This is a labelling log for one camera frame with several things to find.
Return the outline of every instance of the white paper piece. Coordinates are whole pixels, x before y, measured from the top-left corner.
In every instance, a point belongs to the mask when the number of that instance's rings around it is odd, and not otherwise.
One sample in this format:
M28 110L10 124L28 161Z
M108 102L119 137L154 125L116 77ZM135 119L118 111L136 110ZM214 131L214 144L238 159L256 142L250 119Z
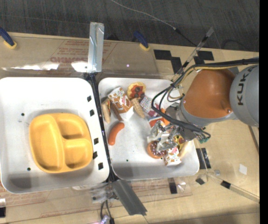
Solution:
M239 172L247 175L247 167L245 167L243 164L240 164Z

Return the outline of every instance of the donut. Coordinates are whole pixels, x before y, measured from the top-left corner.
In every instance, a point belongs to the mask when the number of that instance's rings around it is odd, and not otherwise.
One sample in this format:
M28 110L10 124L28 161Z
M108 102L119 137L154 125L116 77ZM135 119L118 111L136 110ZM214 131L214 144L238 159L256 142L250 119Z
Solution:
M158 141L151 141L147 146L148 155L154 159L160 159L166 155L166 150L163 151L156 151Z

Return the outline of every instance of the hot dog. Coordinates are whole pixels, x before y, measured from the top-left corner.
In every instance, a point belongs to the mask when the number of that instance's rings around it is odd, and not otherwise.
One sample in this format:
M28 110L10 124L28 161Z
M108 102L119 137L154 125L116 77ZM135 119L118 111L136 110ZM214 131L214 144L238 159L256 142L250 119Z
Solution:
M125 127L125 124L122 122L117 123L112 130L110 131L109 138L108 138L108 144L114 145L115 139L119 131L121 131Z

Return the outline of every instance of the yellow divided plate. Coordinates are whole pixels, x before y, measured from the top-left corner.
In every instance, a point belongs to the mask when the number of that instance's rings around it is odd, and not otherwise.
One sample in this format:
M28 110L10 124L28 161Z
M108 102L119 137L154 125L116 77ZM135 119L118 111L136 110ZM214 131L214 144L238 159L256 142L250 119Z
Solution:
M84 168L92 161L93 148L83 119L70 113L35 117L29 126L32 156L47 173L63 173Z

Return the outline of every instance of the gray floor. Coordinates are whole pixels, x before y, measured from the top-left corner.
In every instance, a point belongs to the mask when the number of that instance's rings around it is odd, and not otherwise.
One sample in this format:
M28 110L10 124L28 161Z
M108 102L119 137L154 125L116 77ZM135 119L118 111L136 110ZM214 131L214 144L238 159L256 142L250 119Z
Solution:
M213 27L206 47L259 51L260 0L0 0L7 31L88 37L89 23L105 25L105 38L193 46ZM178 28L184 37L176 33Z

